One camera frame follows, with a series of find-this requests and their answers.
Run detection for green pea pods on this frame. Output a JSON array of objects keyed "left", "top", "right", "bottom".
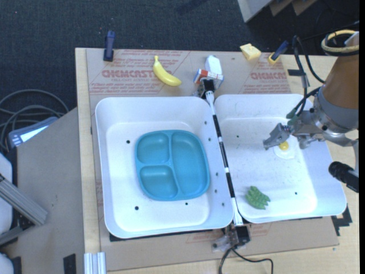
[{"left": 245, "top": 185, "right": 271, "bottom": 211}]

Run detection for white and yellow fried egg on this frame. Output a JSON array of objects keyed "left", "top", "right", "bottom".
[{"left": 273, "top": 140, "right": 295, "bottom": 160}]

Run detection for yellow cheese wedge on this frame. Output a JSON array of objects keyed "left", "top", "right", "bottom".
[{"left": 239, "top": 43, "right": 262, "bottom": 62}]

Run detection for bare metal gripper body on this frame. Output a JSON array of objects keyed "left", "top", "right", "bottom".
[{"left": 290, "top": 106, "right": 354, "bottom": 140}]

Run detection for yellow banana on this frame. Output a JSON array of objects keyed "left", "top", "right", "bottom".
[{"left": 152, "top": 55, "right": 183, "bottom": 87}]

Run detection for brown cardboard board red print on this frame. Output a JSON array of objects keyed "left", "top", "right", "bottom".
[{"left": 85, "top": 49, "right": 340, "bottom": 271}]

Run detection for thin black and white rod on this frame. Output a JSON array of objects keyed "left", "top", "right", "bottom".
[{"left": 205, "top": 91, "right": 244, "bottom": 227}]

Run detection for red white and blue carton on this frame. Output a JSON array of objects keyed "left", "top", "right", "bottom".
[{"left": 193, "top": 68, "right": 225, "bottom": 85}]

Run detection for white plastic tray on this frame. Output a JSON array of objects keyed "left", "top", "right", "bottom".
[
  {"left": 213, "top": 93, "right": 348, "bottom": 224},
  {"left": 94, "top": 96, "right": 236, "bottom": 239}
]

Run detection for black cylinder on white bracket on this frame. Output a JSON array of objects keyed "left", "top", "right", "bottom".
[{"left": 325, "top": 130, "right": 359, "bottom": 194}]

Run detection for blue divided plate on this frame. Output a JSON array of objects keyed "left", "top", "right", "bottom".
[{"left": 134, "top": 129, "right": 211, "bottom": 202}]

